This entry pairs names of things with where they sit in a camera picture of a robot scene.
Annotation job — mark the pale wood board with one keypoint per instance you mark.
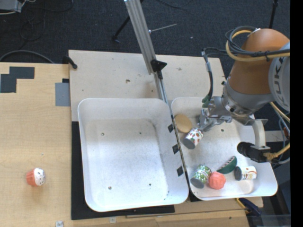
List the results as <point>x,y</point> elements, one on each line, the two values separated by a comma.
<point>111,74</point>

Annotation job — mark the orange and white cupcake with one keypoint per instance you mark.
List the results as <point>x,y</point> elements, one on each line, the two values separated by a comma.
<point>36,177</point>

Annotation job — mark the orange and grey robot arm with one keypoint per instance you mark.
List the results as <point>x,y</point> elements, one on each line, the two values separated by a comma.
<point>253,74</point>

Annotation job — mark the tan round biscuit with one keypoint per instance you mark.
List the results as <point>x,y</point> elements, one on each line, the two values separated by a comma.
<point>183,123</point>

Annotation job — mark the green print can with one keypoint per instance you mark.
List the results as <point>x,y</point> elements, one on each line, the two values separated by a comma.
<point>201,176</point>

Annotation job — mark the white and orange can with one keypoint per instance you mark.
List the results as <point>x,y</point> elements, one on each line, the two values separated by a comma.
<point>247,173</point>

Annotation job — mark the white plastic tray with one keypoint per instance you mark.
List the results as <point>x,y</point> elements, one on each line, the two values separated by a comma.
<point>217,148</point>
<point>125,155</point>

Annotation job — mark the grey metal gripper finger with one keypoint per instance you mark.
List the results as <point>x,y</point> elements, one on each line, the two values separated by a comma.
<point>209,126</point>
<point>202,120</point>

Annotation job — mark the black cylinder on white bracket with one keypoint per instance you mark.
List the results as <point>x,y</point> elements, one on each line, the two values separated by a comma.
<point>254,151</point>

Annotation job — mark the green watermelon slice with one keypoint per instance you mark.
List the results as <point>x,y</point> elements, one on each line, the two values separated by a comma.
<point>229,166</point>

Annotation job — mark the coral lumpy ball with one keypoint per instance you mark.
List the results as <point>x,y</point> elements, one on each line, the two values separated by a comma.
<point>217,180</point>

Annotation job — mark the strawberry print can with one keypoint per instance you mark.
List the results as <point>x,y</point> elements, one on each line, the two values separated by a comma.
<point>193,138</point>

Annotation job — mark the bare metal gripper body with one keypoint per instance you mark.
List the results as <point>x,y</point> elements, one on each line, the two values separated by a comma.
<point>216,107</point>

